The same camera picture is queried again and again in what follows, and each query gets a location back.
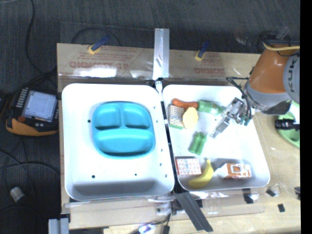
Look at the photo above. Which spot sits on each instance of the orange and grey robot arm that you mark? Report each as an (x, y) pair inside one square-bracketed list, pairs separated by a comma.
[(269, 72)]

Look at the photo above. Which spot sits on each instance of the brown cardboard board red print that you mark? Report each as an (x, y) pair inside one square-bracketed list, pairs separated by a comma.
[(117, 62)]

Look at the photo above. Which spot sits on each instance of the orange and green patterned carton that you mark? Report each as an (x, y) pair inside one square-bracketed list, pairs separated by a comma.
[(175, 116)]

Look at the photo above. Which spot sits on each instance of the small silver metal cylinder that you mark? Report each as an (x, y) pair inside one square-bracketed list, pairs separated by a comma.
[(17, 194)]

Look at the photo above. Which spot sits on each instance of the white plastic tray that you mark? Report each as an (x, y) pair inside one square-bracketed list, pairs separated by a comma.
[(78, 140), (234, 145)]

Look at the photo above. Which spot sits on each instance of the orange and white carton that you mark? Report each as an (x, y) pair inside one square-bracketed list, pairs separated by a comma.
[(237, 171)]

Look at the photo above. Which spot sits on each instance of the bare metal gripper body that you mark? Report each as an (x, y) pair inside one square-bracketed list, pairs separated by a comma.
[(236, 109)]

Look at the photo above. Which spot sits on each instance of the red and white patterned carton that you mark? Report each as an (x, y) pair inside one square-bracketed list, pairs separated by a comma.
[(188, 166)]

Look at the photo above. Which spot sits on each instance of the blue divided plate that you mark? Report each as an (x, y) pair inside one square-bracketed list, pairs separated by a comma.
[(123, 138)]

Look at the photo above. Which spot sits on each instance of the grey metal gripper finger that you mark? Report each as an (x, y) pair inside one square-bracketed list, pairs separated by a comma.
[(221, 126)]

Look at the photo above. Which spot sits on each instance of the yellow round biscuit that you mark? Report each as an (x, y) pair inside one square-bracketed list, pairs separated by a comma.
[(190, 118)]

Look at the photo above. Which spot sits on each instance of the orange sausage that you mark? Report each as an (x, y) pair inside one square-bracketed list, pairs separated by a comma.
[(184, 103)]

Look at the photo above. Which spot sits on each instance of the yellow banana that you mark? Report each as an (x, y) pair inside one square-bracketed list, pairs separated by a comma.
[(204, 177)]

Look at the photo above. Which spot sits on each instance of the green asparagus bundle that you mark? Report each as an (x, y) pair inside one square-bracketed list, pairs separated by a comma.
[(197, 143)]

